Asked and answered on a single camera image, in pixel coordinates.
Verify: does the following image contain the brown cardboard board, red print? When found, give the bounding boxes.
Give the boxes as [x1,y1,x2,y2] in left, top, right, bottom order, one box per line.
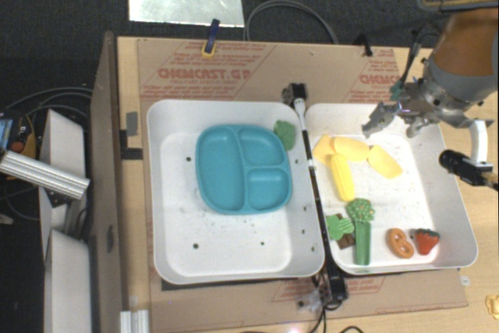
[136,37,469,315]

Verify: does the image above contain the yellow corn cob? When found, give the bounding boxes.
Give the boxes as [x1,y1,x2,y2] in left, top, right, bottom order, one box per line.
[330,153,356,203]

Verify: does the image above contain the yellow potato chip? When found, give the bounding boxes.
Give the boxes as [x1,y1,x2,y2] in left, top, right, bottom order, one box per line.
[367,144,404,180]
[313,133,337,165]
[330,136,370,165]

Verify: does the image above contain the black cylinder on white bracket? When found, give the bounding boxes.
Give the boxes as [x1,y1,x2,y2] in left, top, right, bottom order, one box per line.
[438,119,494,186]

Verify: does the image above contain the green lettuce leaf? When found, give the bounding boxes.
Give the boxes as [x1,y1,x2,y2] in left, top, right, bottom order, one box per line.
[273,119,298,152]

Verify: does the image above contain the red strawberry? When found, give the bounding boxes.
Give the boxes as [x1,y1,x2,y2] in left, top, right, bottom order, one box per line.
[409,228,441,256]

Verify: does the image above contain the blue divided plate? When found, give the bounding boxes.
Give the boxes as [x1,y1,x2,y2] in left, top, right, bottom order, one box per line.
[194,123,294,215]

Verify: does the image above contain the black block with thin wires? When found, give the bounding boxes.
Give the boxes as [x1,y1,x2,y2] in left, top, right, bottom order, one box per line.
[311,271,349,310]
[281,81,310,106]

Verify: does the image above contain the white plastic tray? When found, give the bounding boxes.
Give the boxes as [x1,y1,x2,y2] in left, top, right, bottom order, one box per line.
[303,101,480,276]
[146,98,327,286]

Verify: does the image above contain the green broccoli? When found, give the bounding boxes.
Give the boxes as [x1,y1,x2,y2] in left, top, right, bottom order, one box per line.
[345,198,376,267]

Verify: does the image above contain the orange pretzel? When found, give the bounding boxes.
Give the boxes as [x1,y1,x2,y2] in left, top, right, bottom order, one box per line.
[385,227,416,259]

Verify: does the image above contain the thin black and white rod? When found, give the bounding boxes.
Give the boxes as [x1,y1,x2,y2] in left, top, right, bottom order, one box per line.
[293,98,341,285]

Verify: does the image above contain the green leaf-shaped toy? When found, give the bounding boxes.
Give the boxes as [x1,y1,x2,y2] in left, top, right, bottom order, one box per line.
[324,214,356,242]

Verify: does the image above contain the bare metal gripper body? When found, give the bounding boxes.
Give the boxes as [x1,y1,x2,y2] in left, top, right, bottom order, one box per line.
[396,83,470,123]

